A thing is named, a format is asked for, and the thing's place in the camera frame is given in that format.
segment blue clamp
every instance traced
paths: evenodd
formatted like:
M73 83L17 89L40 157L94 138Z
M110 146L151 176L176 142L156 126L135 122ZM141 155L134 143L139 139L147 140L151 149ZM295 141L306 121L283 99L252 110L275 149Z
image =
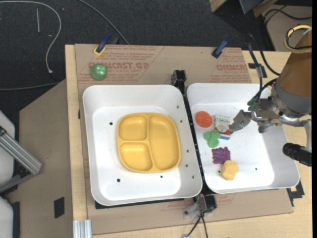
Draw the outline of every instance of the blue clamp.
M111 38L111 34L106 34L102 41L99 43L99 45L94 49L94 54L98 57L101 56L101 54L105 51L106 49L106 44Z
M223 38L223 40L220 43L219 47L216 48L214 50L214 52L212 53L212 56L215 57L215 58L218 58L221 55L222 50L227 46L228 42L229 42L229 38L227 38L227 37Z

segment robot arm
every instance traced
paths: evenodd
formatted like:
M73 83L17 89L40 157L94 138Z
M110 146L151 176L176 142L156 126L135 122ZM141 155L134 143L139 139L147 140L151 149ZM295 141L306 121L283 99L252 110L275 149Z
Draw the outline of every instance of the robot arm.
M290 47L288 38L295 30L308 29L296 47ZM271 95L261 99L261 93L248 103L249 111L241 110L230 125L230 132L244 128L251 120L259 126L259 133L264 133L272 125L303 126L306 130L306 146L287 143L283 153L307 166L312 165L312 120L300 120L312 114L312 28L297 26L290 29L284 44L292 51L283 71L272 86Z

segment yellow divided plate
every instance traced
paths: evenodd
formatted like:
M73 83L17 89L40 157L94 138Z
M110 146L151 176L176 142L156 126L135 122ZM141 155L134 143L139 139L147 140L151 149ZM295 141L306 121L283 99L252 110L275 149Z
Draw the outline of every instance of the yellow divided plate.
M181 158L176 125L170 117L159 113L122 117L117 127L117 145L122 164L135 172L170 171Z

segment green ball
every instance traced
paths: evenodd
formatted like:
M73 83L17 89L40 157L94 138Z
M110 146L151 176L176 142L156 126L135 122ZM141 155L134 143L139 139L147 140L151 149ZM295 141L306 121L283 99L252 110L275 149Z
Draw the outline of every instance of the green ball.
M107 76L107 68L103 64L97 63L91 67L91 76L95 80L103 80Z

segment wooden table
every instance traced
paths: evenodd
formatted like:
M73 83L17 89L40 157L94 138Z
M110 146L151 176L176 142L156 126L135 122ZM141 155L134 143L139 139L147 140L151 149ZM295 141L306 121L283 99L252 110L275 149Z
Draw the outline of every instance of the wooden table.
M76 60L74 45L65 46L66 55L66 80L67 80L67 99L69 116L69 143L70 143L70 163L72 181L72 206L73 220L84 221L88 219L84 168L82 156L82 141L80 121L78 119L78 88L76 75ZM253 62L249 52L243 51L246 63ZM259 52L255 52L258 60L261 60ZM283 69L289 53L286 52L265 52L271 66L278 72ZM258 82L255 70L249 69L249 74L253 83ZM274 78L268 71L268 79L264 83ZM289 142L306 145L306 134L303 128L285 126L285 132ZM212 238L268 238L268 237L303 237L313 236L312 228L312 168L302 164L297 164L301 182L305 195L301 199L294 201L295 207L292 214L275 216L256 217L248 219L228 220L207 223L209 237ZM155 238L173 237L180 238L188 233L192 225L182 225L169 228L149 229L142 231L132 231L124 233L113 233L97 235L95 238ZM191 235L195 237L205 237L202 224L199 224Z

